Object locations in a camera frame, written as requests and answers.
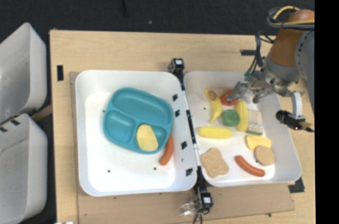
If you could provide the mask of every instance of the white tray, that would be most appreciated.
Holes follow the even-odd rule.
[[[211,89],[221,95],[227,89],[233,88],[238,81],[243,82],[243,78],[244,73],[227,71],[192,71],[184,77],[199,155],[216,147],[220,149],[223,159],[229,166],[229,172],[226,175],[214,178],[209,177],[203,168],[205,179],[211,185],[219,187],[296,181],[301,175],[301,166],[288,127],[275,118],[276,112],[281,109],[276,94],[262,98],[258,104],[252,102],[253,94],[250,90],[242,98],[249,109],[262,112],[263,136],[272,141],[272,150],[275,154],[274,165],[264,167],[256,163],[253,152],[247,148],[245,142],[247,134],[237,131],[235,127],[229,127],[233,130],[233,136],[229,139],[220,140],[199,136],[200,126],[211,125],[208,122],[211,116],[211,106],[204,90]],[[213,126],[224,127],[222,117],[219,117]],[[234,160],[236,155],[242,155],[251,165],[264,169],[265,176],[257,177],[242,170]]]
[[[79,183],[93,196],[184,191],[197,180],[197,165],[185,99],[179,80],[167,72],[87,70],[75,78]],[[136,88],[168,102],[174,116],[171,134],[174,155],[166,166],[158,161],[164,152],[144,155],[120,147],[103,132],[104,110],[113,93],[124,87]]]

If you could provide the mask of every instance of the toy banana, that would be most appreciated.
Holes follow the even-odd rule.
[[[222,114],[222,103],[218,95],[214,91],[205,90],[205,95],[212,105],[212,117],[209,123],[213,124]]]

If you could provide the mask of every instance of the green toy food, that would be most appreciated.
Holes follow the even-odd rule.
[[[237,111],[228,109],[222,113],[222,122],[225,126],[237,126],[240,122],[240,117]]]

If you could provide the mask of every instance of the toy sausage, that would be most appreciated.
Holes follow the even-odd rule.
[[[165,145],[165,152],[159,161],[159,163],[162,166],[165,166],[168,163],[168,161],[170,160],[173,154],[173,151],[174,151],[174,140],[173,140],[172,135],[170,135]]]
[[[241,155],[237,155],[235,157],[235,161],[244,171],[254,176],[263,177],[265,175],[265,171],[263,169],[251,166]]]

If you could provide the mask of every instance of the wire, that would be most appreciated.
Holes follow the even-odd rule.
[[[300,10],[294,6],[274,7],[269,10],[267,15],[267,22],[269,26],[274,28],[285,28],[285,29],[296,29],[296,30],[314,30],[315,21],[293,21],[293,22],[282,22],[277,20],[278,16],[283,12],[295,12]]]
[[[268,42],[268,43],[273,43],[274,42],[274,40],[273,39],[271,39],[268,35],[264,35],[265,36],[265,38],[267,38],[267,39],[263,39],[263,38],[261,38],[261,37],[258,37],[260,40],[262,40],[262,41],[265,41],[265,42]]]
[[[260,37],[261,34],[262,34],[261,31],[258,31],[255,34],[255,42],[256,42],[255,55],[254,55],[252,64],[250,65],[249,69],[245,73],[245,80],[249,80],[250,76],[254,74],[255,69],[256,69],[258,64],[259,64],[260,67],[262,67],[262,58],[261,58],[261,54],[260,54],[261,40],[269,42],[269,43],[273,43],[273,40],[271,38],[269,38],[268,36],[266,36],[266,35],[265,35],[265,37],[268,40],[262,39]]]
[[[195,222],[197,221],[198,216],[200,216],[200,224],[202,224],[202,213],[201,212],[196,213],[195,218],[193,220],[193,224],[195,224]]]

